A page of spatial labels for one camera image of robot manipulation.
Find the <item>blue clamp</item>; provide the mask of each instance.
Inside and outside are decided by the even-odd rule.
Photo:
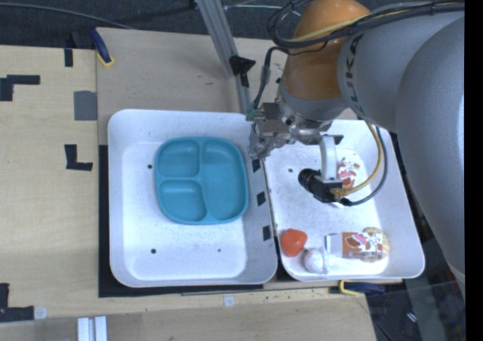
[[[103,66],[109,68],[114,65],[114,58],[112,58],[111,54],[107,50],[107,46],[99,33],[96,30],[91,30],[89,32],[89,37],[92,39],[92,42],[96,47],[97,59],[103,64]]]

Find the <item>red fruit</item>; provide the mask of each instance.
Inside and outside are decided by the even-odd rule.
[[[307,234],[298,229],[288,229],[280,239],[280,245],[287,257],[295,257],[303,250],[307,242]]]

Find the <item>white container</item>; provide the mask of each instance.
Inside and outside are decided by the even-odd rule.
[[[235,113],[126,109],[114,114],[109,141],[109,246],[113,275],[129,287],[262,284],[277,268],[263,166],[248,156],[250,123]],[[178,137],[234,143],[247,168],[247,212],[231,223],[186,225],[161,211],[155,154]]]
[[[328,134],[344,136],[337,146],[337,158],[351,158],[360,164],[357,177],[365,180],[377,162],[377,146],[363,121],[336,120]],[[415,278],[425,265],[423,249],[417,234],[405,188],[398,169],[389,133],[381,130],[388,154],[388,174],[380,192],[364,204],[344,207],[341,204],[322,204],[298,183],[304,168],[321,168],[318,146],[296,143],[274,149],[266,159],[265,169],[270,188],[270,201],[278,237],[286,229],[299,229],[308,235],[305,248],[321,247],[325,236],[338,232],[360,232],[374,226],[386,234],[389,255],[373,263],[357,259],[329,257],[325,275],[309,272],[304,266],[303,253],[281,261],[288,274],[299,281],[327,281],[340,279],[400,279]],[[378,177],[366,188],[348,198],[357,201],[369,195],[379,183]]]

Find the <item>robotic arm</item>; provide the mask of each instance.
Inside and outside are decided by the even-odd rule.
[[[294,38],[281,38],[280,22],[307,3]],[[300,0],[269,31],[277,46],[264,69],[275,49],[288,58],[275,102],[260,105],[259,95],[248,114],[251,155],[300,141],[319,144],[324,161],[331,122],[347,107],[397,134],[411,189],[464,295],[464,1],[369,12],[353,0]]]

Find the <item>blue plate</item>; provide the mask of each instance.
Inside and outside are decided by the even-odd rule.
[[[228,223],[248,208],[245,162],[225,139],[167,141],[156,153],[155,184],[160,208],[178,223]]]

